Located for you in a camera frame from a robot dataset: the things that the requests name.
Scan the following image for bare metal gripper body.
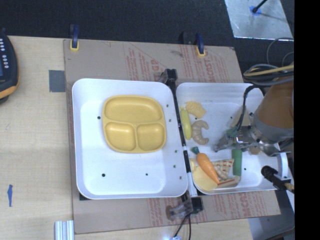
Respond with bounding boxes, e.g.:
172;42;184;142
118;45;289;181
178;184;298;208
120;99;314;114
234;125;279;158

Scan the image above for beige bread wedge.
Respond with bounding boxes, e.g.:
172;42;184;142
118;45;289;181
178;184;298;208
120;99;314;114
229;105;252;129

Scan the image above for green toy cucumber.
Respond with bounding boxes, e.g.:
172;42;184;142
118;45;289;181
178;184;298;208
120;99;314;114
231;148;244;177

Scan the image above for beige waffle slice red stripes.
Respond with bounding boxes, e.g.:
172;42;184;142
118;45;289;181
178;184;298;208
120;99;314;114
211;158;236;181

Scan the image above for orange carrot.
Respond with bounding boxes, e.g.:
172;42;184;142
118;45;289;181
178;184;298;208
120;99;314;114
191;146;221;185

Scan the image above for beige croissant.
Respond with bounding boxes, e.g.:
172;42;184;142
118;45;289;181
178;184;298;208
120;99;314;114
191;119;210;146

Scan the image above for beige sandwich wedge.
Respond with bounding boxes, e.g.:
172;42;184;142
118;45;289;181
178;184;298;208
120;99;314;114
216;175;242;188

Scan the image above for thin black and white rod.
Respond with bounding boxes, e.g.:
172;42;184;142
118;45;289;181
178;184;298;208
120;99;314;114
171;83;197;198

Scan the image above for yellow banana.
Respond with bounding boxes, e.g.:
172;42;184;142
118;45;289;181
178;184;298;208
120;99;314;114
179;106;193;141

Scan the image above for yellow cheese slice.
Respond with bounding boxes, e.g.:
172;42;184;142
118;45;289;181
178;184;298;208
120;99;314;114
191;166;219;192

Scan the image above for white plastic tray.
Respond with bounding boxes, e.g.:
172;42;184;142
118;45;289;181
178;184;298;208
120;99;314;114
175;82;285;196
71;77;189;200

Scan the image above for yellow divided plate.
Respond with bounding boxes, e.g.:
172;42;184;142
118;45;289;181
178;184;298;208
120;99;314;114
101;94;168;154

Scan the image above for brown cardboard board red print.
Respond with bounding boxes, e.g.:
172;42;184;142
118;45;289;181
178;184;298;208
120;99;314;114
63;39;282;235

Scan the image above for black cylinder on white bracket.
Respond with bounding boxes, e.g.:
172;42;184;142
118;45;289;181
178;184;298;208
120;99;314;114
260;151;294;191

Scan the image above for black block with thin wires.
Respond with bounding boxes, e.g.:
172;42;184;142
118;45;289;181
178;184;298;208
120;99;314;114
191;196;204;214
159;68;178;85

